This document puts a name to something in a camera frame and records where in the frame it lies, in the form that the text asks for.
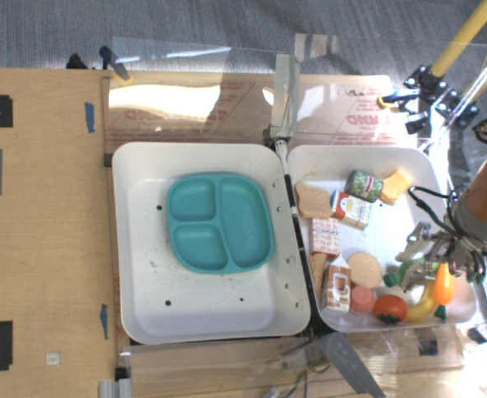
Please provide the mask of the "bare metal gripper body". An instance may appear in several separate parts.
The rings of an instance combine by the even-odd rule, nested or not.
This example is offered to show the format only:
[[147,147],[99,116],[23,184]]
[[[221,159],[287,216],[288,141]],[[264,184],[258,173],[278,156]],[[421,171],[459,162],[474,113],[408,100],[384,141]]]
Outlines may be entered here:
[[458,239],[446,231],[430,234],[430,260],[448,264],[452,276],[480,276],[483,274],[483,255],[465,239]]

